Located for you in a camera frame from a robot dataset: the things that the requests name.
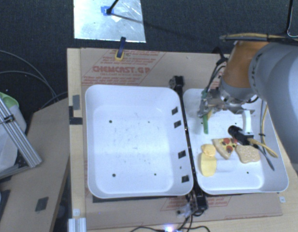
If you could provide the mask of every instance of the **metal plate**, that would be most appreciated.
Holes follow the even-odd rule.
[[[74,0],[74,37],[76,39],[145,43],[140,0],[120,0],[113,14],[105,15],[102,7],[115,0]]]

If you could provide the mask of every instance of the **green lid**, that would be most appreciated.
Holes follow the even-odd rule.
[[[17,105],[19,107],[19,103],[9,95],[0,92],[0,98],[3,100],[8,109],[13,107],[14,105]]]

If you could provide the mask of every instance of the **toy bread slice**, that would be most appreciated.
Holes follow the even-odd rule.
[[[229,159],[231,153],[236,148],[237,143],[232,138],[212,139],[212,142],[222,157]]]
[[[216,171],[216,158],[208,157],[206,154],[201,153],[198,159],[198,167],[205,177],[210,177]]]
[[[255,162],[260,160],[258,149],[250,145],[237,145],[236,152],[242,163]]]
[[[205,144],[201,146],[202,152],[208,157],[214,157],[216,154],[216,149],[214,145]]]

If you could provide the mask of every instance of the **toy pizza slice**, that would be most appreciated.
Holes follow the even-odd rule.
[[[237,140],[232,138],[212,139],[213,145],[222,157],[229,159],[231,153],[237,146]]]

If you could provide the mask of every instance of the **black rod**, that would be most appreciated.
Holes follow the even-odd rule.
[[[117,2],[119,2],[119,0],[115,0],[115,1],[113,2],[113,4],[111,5],[111,7],[110,7],[109,9],[106,10],[106,14],[107,14],[107,15],[111,15],[111,11],[112,11],[112,9],[114,8],[114,6],[116,5]]]
[[[291,21],[292,12],[293,12],[293,2],[294,2],[294,0],[289,0],[288,16],[287,16],[287,24],[286,24],[286,30],[285,30],[285,32],[288,31],[289,26],[290,26],[290,21]]]

